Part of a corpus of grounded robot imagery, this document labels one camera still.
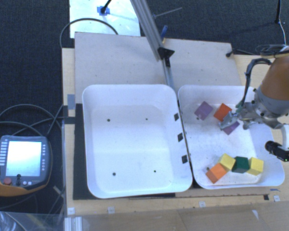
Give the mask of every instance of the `yellow block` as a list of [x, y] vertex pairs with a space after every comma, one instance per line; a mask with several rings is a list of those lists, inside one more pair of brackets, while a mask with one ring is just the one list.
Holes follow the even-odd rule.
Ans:
[[233, 168], [233, 165], [235, 164], [235, 162], [236, 160], [226, 153], [224, 153], [218, 160], [218, 163], [220, 163], [227, 171]]
[[255, 157], [251, 157], [249, 159], [249, 165], [250, 169], [247, 171], [247, 173], [252, 175], [259, 175], [263, 172], [263, 164], [264, 161]]

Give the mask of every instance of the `screen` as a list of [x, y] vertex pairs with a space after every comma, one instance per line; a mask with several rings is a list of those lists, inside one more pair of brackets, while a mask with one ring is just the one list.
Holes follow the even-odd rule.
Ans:
[[39, 176], [42, 142], [10, 141], [6, 176]]

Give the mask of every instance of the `orange block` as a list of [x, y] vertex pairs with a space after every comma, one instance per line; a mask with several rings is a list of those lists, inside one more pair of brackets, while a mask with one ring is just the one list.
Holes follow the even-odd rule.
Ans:
[[223, 121], [223, 118], [229, 113], [229, 111], [232, 111], [232, 109], [229, 108], [226, 104], [222, 103], [218, 110], [215, 112], [214, 117], [220, 121]]
[[210, 170], [208, 170], [206, 175], [214, 184], [221, 177], [223, 177], [226, 173], [227, 173], [227, 171], [224, 169], [224, 167], [220, 163], [218, 163], [214, 167], [212, 167]]

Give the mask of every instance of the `black bracket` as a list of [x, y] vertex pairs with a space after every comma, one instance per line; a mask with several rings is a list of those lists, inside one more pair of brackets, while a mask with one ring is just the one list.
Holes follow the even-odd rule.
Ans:
[[159, 47], [158, 53], [162, 60], [165, 59], [166, 67], [170, 67], [170, 57], [174, 54], [174, 51]]

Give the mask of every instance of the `button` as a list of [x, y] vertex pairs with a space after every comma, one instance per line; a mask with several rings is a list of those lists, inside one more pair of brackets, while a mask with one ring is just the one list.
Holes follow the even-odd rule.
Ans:
[[4, 185], [11, 185], [12, 184], [12, 179], [10, 177], [5, 177], [3, 180]]

